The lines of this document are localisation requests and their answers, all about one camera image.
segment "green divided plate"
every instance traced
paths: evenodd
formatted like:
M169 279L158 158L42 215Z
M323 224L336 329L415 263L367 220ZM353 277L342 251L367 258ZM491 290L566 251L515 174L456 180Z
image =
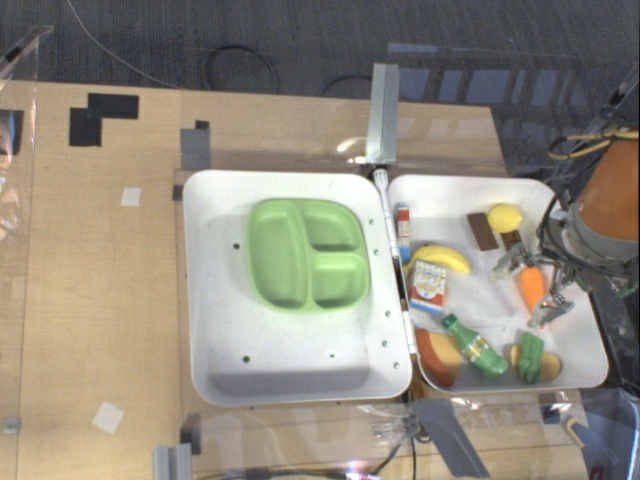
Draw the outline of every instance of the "green divided plate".
M330 201L271 199L247 225L251 286L273 309L347 309L369 293L369 261L356 216Z

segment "toy bottle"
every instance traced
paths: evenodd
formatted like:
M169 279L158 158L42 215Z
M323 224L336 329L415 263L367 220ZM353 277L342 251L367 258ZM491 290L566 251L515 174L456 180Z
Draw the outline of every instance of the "toy bottle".
M495 379L507 371L509 363L500 357L480 334L458 322L455 315L447 316L442 320L442 325L456 338L462 355L482 370L487 378Z

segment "white cord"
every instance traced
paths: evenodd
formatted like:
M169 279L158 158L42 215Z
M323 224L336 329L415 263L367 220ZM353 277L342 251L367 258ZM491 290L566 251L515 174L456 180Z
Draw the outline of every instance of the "white cord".
M173 84L170 84L170 83L167 83L167 82L163 82L162 80L159 80L159 79L157 79L157 78L145 73L144 71L139 70L138 68L136 68L135 66L131 65L126 60L124 60L122 57L120 57L119 55L117 55L114 52L112 52L111 50L109 50L109 48L107 48L105 45L103 45L100 41L98 41L95 38L95 36L91 32L89 32L89 29L85 26L84 22L82 21L82 19L78 15L78 11L76 11L76 8L73 5L73 3L71 2L71 0L66 0L66 1L67 1L67 4L69 5L69 9L71 9L71 12L73 13L73 16L76 19L76 21L80 24L80 28L82 28L82 30L87 35L87 37L89 37L89 39L91 39L91 41L93 41L96 44L96 46L98 48L100 48L103 52L105 52L107 55L113 57L115 60L117 60L121 64L124 64L130 70L135 71L140 76L143 76L144 78L146 78L148 80L151 80L152 82L155 82L155 83L157 83L159 85L163 85L165 87L170 87L172 89L182 89L182 87L180 87L178 85L173 85Z

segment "yellow lemon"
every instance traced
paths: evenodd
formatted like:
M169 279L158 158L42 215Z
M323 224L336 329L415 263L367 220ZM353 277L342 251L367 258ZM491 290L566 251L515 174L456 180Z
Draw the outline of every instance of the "yellow lemon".
M522 222L522 215L510 204L497 204L489 210L487 220L496 233L511 233L518 229Z

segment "table surface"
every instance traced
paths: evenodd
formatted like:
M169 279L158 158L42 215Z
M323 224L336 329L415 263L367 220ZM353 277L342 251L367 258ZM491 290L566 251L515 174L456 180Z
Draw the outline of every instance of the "table surface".
M102 147L70 147L69 109L86 107L89 92L138 95L139 117L104 119ZM0 477L150 479L154 447L176 445L186 416L172 201L180 129L209 122L216 168L355 172L369 104L45 83L37 101L22 429L19 436L0 436ZM406 171L505 174L490 111L481 107L400 104L398 156ZM138 207L121 205L125 188L141 190ZM4 367L11 356L1 352ZM536 400L514 396L511 409L487 401L483 414L493 414L493 422L472 422L469 432L474 443L484 443L485 465L494 478L583 477L579 449L564 432L550 435L531 419L528 404L535 407ZM105 401L124 412L113 435L92 424ZM307 410L315 411L314 432L327 442L339 445L350 435L340 418L353 406ZM246 464L277 456L266 445L250 452L248 443L271 435L280 448L295 449L304 434L292 412L206 411L206 421L228 425L229 443L245 447ZM510 446L510 439L520 444ZM363 450L371 448L363 443ZM222 460L220 450L210 461ZM433 445L418 452L419 471L448 477ZM322 462L306 453L306 460L304 450L294 454L296 464ZM378 448L363 458L385 453ZM204 471L207 460L198 460ZM393 461L385 478L410 478L410 462Z

